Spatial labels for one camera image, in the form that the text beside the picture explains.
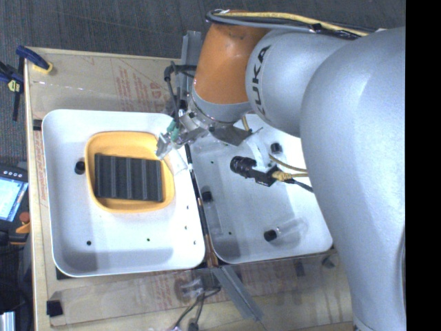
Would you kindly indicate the black ribbed block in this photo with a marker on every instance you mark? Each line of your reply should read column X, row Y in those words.
column 127, row 178

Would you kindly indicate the brown cardboard board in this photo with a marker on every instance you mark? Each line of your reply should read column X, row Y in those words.
column 103, row 78

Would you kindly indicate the white plastic tray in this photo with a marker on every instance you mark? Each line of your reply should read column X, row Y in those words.
column 255, row 212
column 120, row 240

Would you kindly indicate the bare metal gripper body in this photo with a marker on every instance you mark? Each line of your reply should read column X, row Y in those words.
column 193, row 133

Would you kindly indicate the clear bottle with black cap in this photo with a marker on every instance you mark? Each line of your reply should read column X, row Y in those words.
column 80, row 167
column 207, row 196
column 276, row 147
column 270, row 235

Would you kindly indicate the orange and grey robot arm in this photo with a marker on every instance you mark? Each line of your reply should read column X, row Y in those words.
column 344, row 133

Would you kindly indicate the black cylinder on white bracket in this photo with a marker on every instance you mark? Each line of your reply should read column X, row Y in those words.
column 244, row 165

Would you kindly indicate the orange plastic dish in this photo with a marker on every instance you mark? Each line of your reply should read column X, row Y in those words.
column 100, row 143

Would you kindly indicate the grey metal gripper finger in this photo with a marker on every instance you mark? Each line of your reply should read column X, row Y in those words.
column 163, row 147

